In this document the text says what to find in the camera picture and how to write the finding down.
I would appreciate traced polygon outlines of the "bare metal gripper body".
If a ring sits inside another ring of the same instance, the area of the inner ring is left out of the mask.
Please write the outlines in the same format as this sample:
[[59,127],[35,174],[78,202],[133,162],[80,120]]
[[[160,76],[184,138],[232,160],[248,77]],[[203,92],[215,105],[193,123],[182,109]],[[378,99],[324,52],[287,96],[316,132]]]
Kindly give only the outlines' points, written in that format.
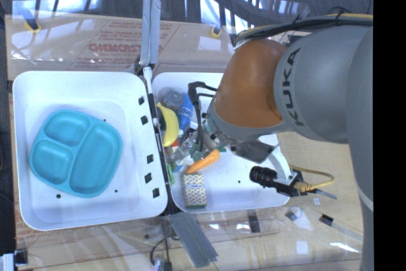
[[213,138],[205,128],[203,130],[203,140],[197,142],[198,130],[190,126],[183,132],[181,137],[181,145],[179,149],[180,163],[192,163],[199,159],[208,156],[214,149],[218,149],[220,153],[226,152],[226,147],[219,144],[217,138]]

